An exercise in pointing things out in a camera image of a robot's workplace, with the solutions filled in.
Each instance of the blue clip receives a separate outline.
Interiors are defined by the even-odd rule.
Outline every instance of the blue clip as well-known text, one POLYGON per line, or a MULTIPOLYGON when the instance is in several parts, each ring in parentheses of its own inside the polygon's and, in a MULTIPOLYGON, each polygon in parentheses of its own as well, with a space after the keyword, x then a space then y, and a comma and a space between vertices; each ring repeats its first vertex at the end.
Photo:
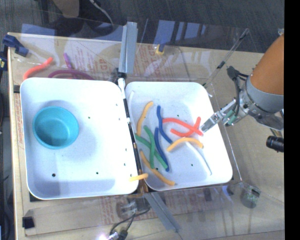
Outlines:
POLYGON ((15 53, 23 57, 26 57, 29 52, 29 49, 25 48, 16 37, 9 34, 4 36, 2 43, 5 46, 15 48, 15 53))

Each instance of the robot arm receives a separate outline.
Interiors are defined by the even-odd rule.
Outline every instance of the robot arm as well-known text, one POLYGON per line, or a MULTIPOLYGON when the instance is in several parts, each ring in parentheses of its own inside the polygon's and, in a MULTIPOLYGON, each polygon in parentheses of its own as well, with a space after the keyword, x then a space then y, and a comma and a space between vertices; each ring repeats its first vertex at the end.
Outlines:
MULTIPOLYGON (((253 72, 247 76, 237 98, 214 113, 201 127, 208 131, 218 122, 234 125, 245 116, 252 116, 258 123, 281 131, 284 121, 275 113, 284 108, 284 34, 267 49, 253 72)), ((233 80, 238 71, 228 68, 233 80)))

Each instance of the table surface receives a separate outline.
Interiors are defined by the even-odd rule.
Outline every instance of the table surface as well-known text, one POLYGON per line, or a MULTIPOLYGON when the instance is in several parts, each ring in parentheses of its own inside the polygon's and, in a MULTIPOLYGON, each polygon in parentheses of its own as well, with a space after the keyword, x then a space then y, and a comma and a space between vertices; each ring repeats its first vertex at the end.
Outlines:
MULTIPOLYGON (((71 58, 75 58, 74 63, 77 67, 80 64, 87 65, 91 75, 106 78, 119 64, 120 43, 54 36, 51 39, 45 37, 49 39, 51 47, 43 48, 36 43, 40 44, 43 41, 44 38, 41 36, 9 34, 19 39, 21 43, 27 44, 25 46, 30 47, 31 51, 35 51, 23 57, 16 54, 14 48, 8 50, 16 239, 102 239, 103 235, 109 233, 112 225, 121 220, 116 212, 116 205, 126 202, 122 196, 43 201, 31 199, 27 187, 20 94, 17 90, 23 81, 24 72, 31 65, 33 67, 43 63, 51 54, 57 54, 58 58, 62 58, 65 51, 71 58), (96 58, 93 58, 91 51, 98 54, 98 64, 95 63, 96 58), (25 229, 23 217, 32 217, 35 227, 25 229)), ((177 55, 165 61, 158 61, 153 53, 155 47, 152 44, 140 44, 138 48, 136 70, 140 75, 151 69, 162 68, 165 71, 161 73, 165 76, 171 78, 192 76, 193 81, 199 83, 207 78, 205 72, 213 71, 227 54, 226 50, 172 46, 171 54, 177 55), (198 65, 206 70, 198 70, 198 65)), ((249 74, 261 57, 260 53, 235 51, 227 64, 240 69, 241 73, 249 74)), ((56 63, 59 68, 65 67, 61 59, 56 63)), ((229 78, 224 71, 217 75, 214 84, 214 91, 218 95, 217 102, 221 106, 228 103, 235 93, 234 86, 225 84, 229 78)), ((46 77, 49 72, 48 69, 36 76, 46 77)), ((225 194, 223 186, 207 188, 213 200, 210 202, 203 194, 205 188, 165 192, 163 194, 166 205, 181 226, 181 230, 178 232, 167 230, 155 211, 150 210, 131 224, 127 239, 185 239, 189 235, 209 239, 283 230, 283 155, 265 146, 269 135, 270 130, 257 124, 253 118, 245 118, 227 129, 226 136, 236 159, 234 166, 239 168, 236 175, 239 178, 239 185, 234 186, 235 195, 231 197, 225 195, 221 200, 220 196, 225 194), (258 205, 254 209, 243 207, 240 202, 242 189, 249 185, 258 186, 262 191, 258 205)))

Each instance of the purple tube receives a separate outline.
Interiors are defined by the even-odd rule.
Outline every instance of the purple tube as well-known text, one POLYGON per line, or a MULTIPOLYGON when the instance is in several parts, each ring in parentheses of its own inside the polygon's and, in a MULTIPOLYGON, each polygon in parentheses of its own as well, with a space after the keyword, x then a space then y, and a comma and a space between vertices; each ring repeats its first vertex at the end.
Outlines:
POLYGON ((72 70, 73 67, 72 67, 70 59, 69 59, 69 57, 66 53, 63 54, 63 58, 64 58, 64 61, 65 61, 65 64, 66 64, 67 68, 72 70))
POLYGON ((88 75, 87 73, 75 70, 75 69, 61 69, 61 70, 56 70, 53 71, 48 75, 48 78, 53 78, 56 75, 61 75, 61 74, 73 74, 73 75, 80 75, 88 80, 95 80, 92 76, 88 75))

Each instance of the blue bowl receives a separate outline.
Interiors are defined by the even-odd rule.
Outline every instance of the blue bowl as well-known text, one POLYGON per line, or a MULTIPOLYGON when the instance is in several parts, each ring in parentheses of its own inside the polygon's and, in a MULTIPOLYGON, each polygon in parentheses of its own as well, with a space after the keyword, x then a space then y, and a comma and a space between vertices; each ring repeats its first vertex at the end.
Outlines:
POLYGON ((76 117, 59 106, 47 106, 33 118, 32 130, 37 141, 48 149, 63 149, 79 135, 76 117))

